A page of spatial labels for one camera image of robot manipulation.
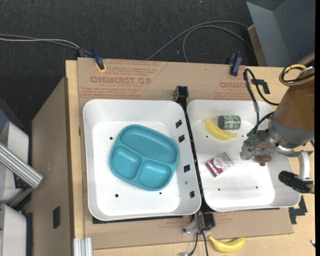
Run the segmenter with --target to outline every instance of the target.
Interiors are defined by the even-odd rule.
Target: banana
[[[237,137],[238,134],[236,133],[231,133],[226,130],[220,129],[212,120],[209,118],[205,119],[205,127],[207,130],[215,137],[217,137],[220,140],[226,141],[229,140],[232,137]]]
[[[246,243],[245,237],[239,237],[230,242],[223,242],[217,239],[214,239],[211,235],[208,236],[208,239],[213,243],[214,248],[225,254],[235,253],[244,247]]]

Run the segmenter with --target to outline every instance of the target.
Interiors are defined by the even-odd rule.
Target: blue clamp
[[[107,71],[107,67],[104,64],[104,61],[103,61],[99,51],[92,47],[91,53],[95,59],[95,67],[97,68],[99,73],[101,73],[101,74],[105,73]]]
[[[240,66],[243,58],[244,57],[243,57],[242,53],[240,53],[240,52],[238,52],[235,55],[235,57],[234,57],[234,59],[232,61],[233,65],[230,68],[230,72],[229,72],[230,75],[235,76],[235,77],[238,75],[239,66]]]

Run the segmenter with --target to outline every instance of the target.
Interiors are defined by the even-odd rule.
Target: teal plate
[[[179,160],[179,149],[169,137],[145,126],[125,127],[111,149],[109,165],[120,179],[157,191],[168,185]]]

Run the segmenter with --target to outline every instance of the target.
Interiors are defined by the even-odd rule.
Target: cable
[[[278,105],[279,105],[279,103],[271,102],[271,101],[267,100],[267,99],[263,96],[263,94],[262,94],[261,91],[260,91],[260,88],[259,88],[257,79],[256,79],[254,73],[253,73],[249,68],[246,68],[246,69],[244,70],[244,72],[246,72],[246,73],[249,72],[249,73],[251,74],[251,76],[252,76],[252,78],[253,78],[254,85],[255,85],[255,87],[256,87],[256,90],[258,91],[260,97],[261,97],[266,103],[269,103],[270,105],[274,105],[274,106],[278,106]]]
[[[196,27],[194,29],[192,29],[191,31],[188,32],[188,34],[185,35],[184,39],[183,39],[183,43],[182,43],[182,51],[183,51],[183,56],[184,56],[184,59],[186,62],[189,62],[188,58],[187,58],[187,55],[186,55],[186,40],[188,38],[188,36],[193,33],[194,31],[196,30],[200,30],[200,29],[217,29],[217,30],[222,30],[224,32],[227,32],[229,34],[231,34],[232,36],[236,37],[237,39],[239,39],[240,41],[242,41],[243,43],[245,43],[249,48],[250,50],[255,54],[255,51],[254,49],[251,47],[250,44],[248,44],[242,37],[240,37],[239,35],[237,35],[236,33],[226,29],[226,28],[223,28],[223,27],[220,27],[220,26],[213,26],[213,25],[204,25],[204,26],[199,26],[199,27]]]
[[[206,240],[206,236],[205,236],[205,233],[203,230],[201,230],[201,233],[202,233],[202,236],[203,236],[203,239],[204,239],[204,246],[205,246],[205,253],[206,253],[206,256],[209,256],[209,253],[208,253],[208,247],[207,247],[207,240]]]
[[[266,115],[255,125],[255,127],[252,128],[252,130],[254,131],[254,133],[257,132],[259,125],[260,125],[264,120],[270,119],[270,118],[273,116],[273,114],[274,114],[274,111],[266,114]]]
[[[16,35],[16,34],[0,34],[0,37],[7,37],[7,38],[19,38],[19,39],[6,39],[6,38],[0,38],[1,41],[9,41],[9,42],[46,42],[50,44],[60,45],[64,47],[68,47],[71,49],[78,50],[80,46],[77,44],[63,40],[63,39],[42,39],[42,38],[36,38],[36,37],[30,37],[30,36],[23,36],[23,35]],[[89,51],[84,51],[86,54],[92,56],[92,53]]]
[[[186,29],[185,31],[181,32],[180,34],[178,34],[176,37],[174,37],[169,42],[167,42],[164,46],[162,46],[159,50],[157,50],[154,54],[152,54],[149,58],[147,58],[146,61],[151,60],[154,56],[156,56],[158,53],[160,53],[163,49],[168,47],[175,40],[177,40],[179,37],[181,37],[185,33],[189,32],[190,30],[193,30],[193,29],[195,29],[197,27],[201,27],[201,26],[205,26],[205,25],[209,25],[209,24],[216,24],[216,23],[235,24],[235,25],[238,25],[238,26],[241,26],[241,27],[244,27],[244,28],[248,29],[247,25],[244,25],[244,24],[236,22],[236,21],[231,21],[231,20],[215,20],[215,21],[208,21],[208,22],[200,23],[200,24],[192,26],[192,27]]]
[[[245,80],[245,86],[246,86],[246,89],[248,90],[248,92],[249,92],[249,94],[251,96],[251,99],[253,101],[254,110],[256,112],[256,125],[258,125],[259,119],[260,119],[260,116],[259,116],[259,105],[258,105],[258,102],[257,102],[257,100],[256,100],[251,88],[250,88],[248,74],[247,74],[248,72],[252,75],[252,78],[253,78],[255,84],[257,84],[257,80],[256,80],[255,76],[253,75],[252,71],[249,68],[246,68],[244,70],[243,78]]]
[[[283,71],[279,75],[279,81],[288,87],[294,87],[294,86],[300,86],[303,85],[307,82],[310,82],[315,79],[315,73],[306,75],[305,77],[297,78],[297,79],[292,79],[292,80],[285,80],[285,74],[287,74],[290,70],[304,70],[307,67],[301,64],[294,64],[294,65],[289,65],[286,66]]]
[[[188,254],[188,256],[192,256],[196,250],[197,243],[198,243],[198,235],[199,235],[199,233],[197,232],[196,236],[195,236],[195,244],[194,244],[193,250]]]

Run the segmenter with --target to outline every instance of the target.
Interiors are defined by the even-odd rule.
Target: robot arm
[[[301,72],[294,80],[285,80],[284,76],[291,69]],[[286,67],[279,76],[282,84],[288,86],[275,112],[265,116],[269,119],[268,129],[257,127],[248,133],[248,138],[241,148],[241,159],[254,157],[260,165],[272,160],[272,154],[278,153],[287,157],[298,157],[300,175],[283,171],[279,180],[301,193],[314,193],[313,180],[308,178],[312,151],[295,151],[315,138],[315,68],[303,65]]]

